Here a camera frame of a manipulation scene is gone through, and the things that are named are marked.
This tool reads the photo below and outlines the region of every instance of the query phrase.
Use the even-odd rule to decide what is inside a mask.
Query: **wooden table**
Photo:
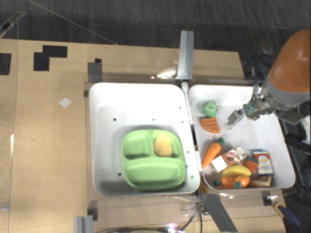
[[[49,72],[33,70],[34,52],[42,52],[43,45],[68,47],[67,58],[50,59]],[[99,58],[104,74],[151,77],[177,67],[179,50],[0,39],[0,53],[12,54],[10,74],[0,76],[0,105],[6,111],[0,111],[0,118],[8,122],[0,123],[0,202],[11,204],[10,211],[0,211],[0,232],[73,232],[74,218],[85,216],[88,207],[83,96],[87,63]],[[195,50],[193,74],[243,79],[236,52]],[[65,98],[72,101],[67,108],[59,104]],[[8,139],[13,133],[12,157]],[[281,191],[271,194],[284,202]],[[224,198],[223,204],[239,232],[285,232],[281,217],[272,206],[263,206],[260,194],[237,193],[235,199]],[[108,200],[105,206],[118,212]],[[160,216],[161,208],[155,206],[155,217]],[[129,204],[129,209],[135,213],[134,206]],[[122,211],[116,214],[119,218],[111,215],[107,227],[126,223]],[[167,216],[179,223],[188,220],[179,211]],[[203,216],[203,221],[204,232],[218,232],[210,216]],[[196,217],[187,232],[199,232],[199,228]]]

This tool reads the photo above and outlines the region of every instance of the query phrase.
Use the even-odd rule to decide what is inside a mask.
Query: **white plastic tray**
[[[89,92],[93,183],[102,196],[181,194],[200,183],[184,94],[170,84],[97,83]],[[180,139],[187,166],[184,183],[175,190],[142,192],[122,174],[121,143],[138,129],[168,130]]]
[[[291,187],[295,182],[295,172],[284,143],[278,118],[274,114],[261,116],[257,121],[245,117],[232,130],[226,130],[224,127],[233,110],[241,109],[250,100],[252,91],[252,87],[244,86],[195,85],[191,87],[189,98],[201,158],[203,158],[206,149],[219,137],[226,141],[222,146],[221,153],[237,146],[241,146],[247,155],[251,154],[251,149],[266,149],[269,151],[275,172],[271,188]],[[205,117],[202,109],[203,104],[208,101],[216,102],[218,109],[216,119],[220,127],[220,134],[205,131],[199,123],[199,119]],[[213,165],[208,165],[204,172],[206,183],[212,189],[220,190],[213,185],[214,179],[220,178],[220,173],[216,172]]]

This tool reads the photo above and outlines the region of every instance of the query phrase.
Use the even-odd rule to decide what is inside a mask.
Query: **white diamond sticker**
[[[72,101],[68,98],[64,98],[63,100],[59,102],[59,104],[63,106],[64,108],[67,108],[71,103]]]

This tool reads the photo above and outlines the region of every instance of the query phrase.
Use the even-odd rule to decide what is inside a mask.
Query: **black floor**
[[[311,26],[311,0],[0,0],[0,25],[14,12],[26,15],[4,38],[178,48],[192,30],[195,49],[239,52],[246,78],[252,55],[265,77],[288,37]],[[293,232],[308,232],[310,197],[287,206],[304,222]]]

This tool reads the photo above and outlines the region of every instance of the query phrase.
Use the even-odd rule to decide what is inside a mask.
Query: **toy banana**
[[[239,175],[251,176],[252,173],[247,167],[242,165],[229,166],[222,172],[222,176],[237,177]]]

